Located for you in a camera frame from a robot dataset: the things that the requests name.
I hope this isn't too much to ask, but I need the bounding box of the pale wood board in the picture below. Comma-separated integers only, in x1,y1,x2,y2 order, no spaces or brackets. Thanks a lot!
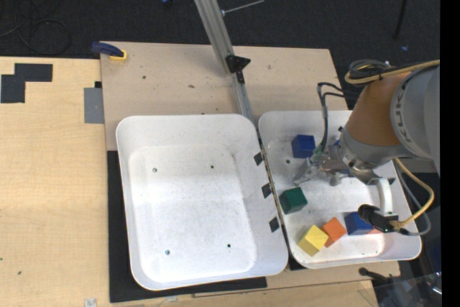
98,41,403,299

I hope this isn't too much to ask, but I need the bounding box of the green cube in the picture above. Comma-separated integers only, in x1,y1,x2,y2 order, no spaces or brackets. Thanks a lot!
278,186,309,216

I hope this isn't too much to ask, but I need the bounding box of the white plastic tray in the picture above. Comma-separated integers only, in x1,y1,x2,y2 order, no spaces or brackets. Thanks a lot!
115,113,290,292
257,109,423,270

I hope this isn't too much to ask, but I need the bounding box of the orange cube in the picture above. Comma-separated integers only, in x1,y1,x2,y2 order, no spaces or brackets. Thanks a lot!
321,216,349,249

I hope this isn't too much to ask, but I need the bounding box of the blue cube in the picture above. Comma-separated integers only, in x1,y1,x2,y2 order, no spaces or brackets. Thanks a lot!
290,134,317,160
344,211,375,237

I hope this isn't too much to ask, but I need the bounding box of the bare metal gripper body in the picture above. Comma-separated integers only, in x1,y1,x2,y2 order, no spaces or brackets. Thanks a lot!
316,145,382,186

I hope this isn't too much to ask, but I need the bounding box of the black cylinder on white bracket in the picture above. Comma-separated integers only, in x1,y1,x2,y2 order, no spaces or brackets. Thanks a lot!
357,177,400,234

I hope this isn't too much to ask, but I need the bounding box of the yellow cube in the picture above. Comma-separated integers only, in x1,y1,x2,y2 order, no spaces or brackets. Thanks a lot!
297,224,330,257

